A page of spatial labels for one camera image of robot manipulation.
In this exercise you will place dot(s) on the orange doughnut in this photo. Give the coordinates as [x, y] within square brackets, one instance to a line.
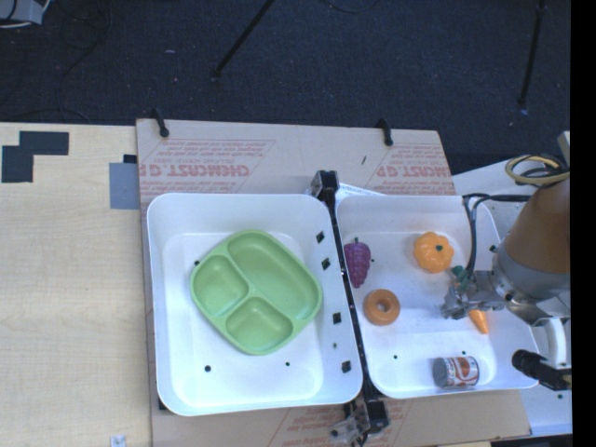
[372, 312]

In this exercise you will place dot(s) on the green divided plate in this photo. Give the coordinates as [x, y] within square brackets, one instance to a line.
[261, 291]

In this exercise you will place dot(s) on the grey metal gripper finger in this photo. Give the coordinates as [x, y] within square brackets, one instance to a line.
[454, 311]
[460, 293]

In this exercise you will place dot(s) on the white plastic tray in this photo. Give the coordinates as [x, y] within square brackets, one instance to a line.
[419, 342]
[261, 380]

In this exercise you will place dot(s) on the thin black rod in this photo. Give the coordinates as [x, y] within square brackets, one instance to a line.
[347, 287]

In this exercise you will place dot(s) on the brown cardboard board red print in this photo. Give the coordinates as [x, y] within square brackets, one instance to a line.
[288, 161]

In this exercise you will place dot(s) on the orange pumpkin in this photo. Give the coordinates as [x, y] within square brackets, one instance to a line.
[433, 252]

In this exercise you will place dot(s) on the small orange and white can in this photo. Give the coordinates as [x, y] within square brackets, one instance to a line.
[458, 371]

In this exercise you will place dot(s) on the purple grapes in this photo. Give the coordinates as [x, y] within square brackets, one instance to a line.
[357, 261]

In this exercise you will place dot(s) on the orange carrot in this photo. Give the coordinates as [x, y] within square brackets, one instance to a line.
[479, 320]

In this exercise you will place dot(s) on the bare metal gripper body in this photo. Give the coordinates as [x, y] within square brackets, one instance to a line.
[490, 291]

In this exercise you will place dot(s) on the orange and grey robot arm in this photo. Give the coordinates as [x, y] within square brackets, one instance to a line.
[535, 231]

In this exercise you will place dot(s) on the black cylinder on white bracket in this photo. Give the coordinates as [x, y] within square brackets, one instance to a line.
[535, 366]

